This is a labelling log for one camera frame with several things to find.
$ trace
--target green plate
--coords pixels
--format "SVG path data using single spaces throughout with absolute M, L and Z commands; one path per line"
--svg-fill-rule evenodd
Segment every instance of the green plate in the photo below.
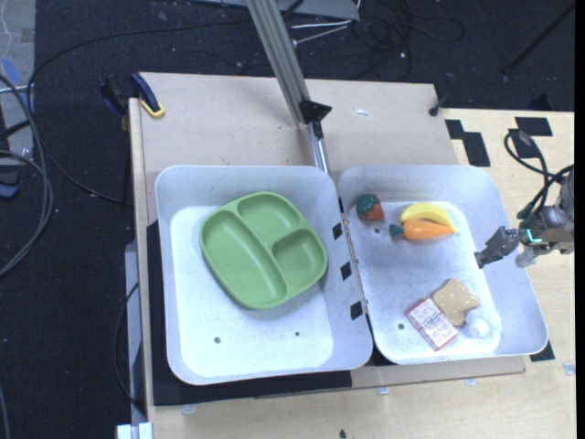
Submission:
M 288 301 L 327 269 L 327 251 L 309 221 L 273 192 L 238 198 L 211 213 L 199 244 L 226 291 L 250 309 Z

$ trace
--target yellow banana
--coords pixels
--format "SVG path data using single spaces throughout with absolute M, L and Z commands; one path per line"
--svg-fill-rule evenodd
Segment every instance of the yellow banana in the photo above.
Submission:
M 453 231 L 457 231 L 457 228 L 453 226 L 449 212 L 434 203 L 421 202 L 409 205 L 400 214 L 401 223 L 404 223 L 407 220 L 434 221 L 451 228 Z

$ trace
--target wooden table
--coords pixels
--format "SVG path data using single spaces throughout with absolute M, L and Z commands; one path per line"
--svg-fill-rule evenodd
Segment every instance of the wooden table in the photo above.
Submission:
M 557 252 L 528 269 L 548 323 L 555 359 L 451 361 L 352 371 L 342 391 L 201 403 L 195 414 L 154 406 L 151 379 L 146 226 L 156 220 L 154 181 L 165 167 L 310 165 L 305 133 L 294 126 L 274 79 L 145 73 L 165 117 L 131 100 L 133 192 L 140 280 L 146 418 L 159 438 L 576 437 L 574 254 Z M 516 117 L 546 118 L 536 137 L 551 171 L 574 159 L 571 112 L 442 110 L 431 85 L 308 80 L 313 99 L 332 105 L 324 120 L 332 176 L 356 164 L 468 164 L 445 119 L 481 134 L 510 223 L 541 187 L 541 177 L 507 155 Z M 553 188 L 551 201 L 558 194 Z M 389 386 L 388 391 L 376 387 Z

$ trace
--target dark carpet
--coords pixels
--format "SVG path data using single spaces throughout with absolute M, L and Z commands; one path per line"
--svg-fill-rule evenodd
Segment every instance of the dark carpet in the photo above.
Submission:
M 433 83 L 450 107 L 525 110 L 546 94 L 552 108 L 574 111 L 574 11 L 507 80 L 502 73 L 572 1 L 365 0 L 361 24 L 301 44 L 298 57 L 307 78 Z M 74 179 L 114 201 L 130 200 L 122 198 L 127 134 L 101 101 L 105 77 L 132 92 L 129 76 L 138 70 L 271 76 L 240 8 L 37 0 L 36 31 L 36 117 L 47 149 Z M 55 189 L 48 229 L 0 280 L 0 383 L 12 435 L 112 437 L 116 424 L 130 421 L 113 334 L 133 214 L 72 185 L 52 163 L 48 172 Z M 39 177 L 23 170 L 21 178 L 18 196 L 0 200 L 1 262 L 26 241 L 40 211 Z

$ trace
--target small carton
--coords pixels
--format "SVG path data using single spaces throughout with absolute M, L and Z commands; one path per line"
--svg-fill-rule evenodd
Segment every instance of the small carton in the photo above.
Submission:
M 435 351 L 444 347 L 459 333 L 430 298 L 410 309 L 406 317 Z

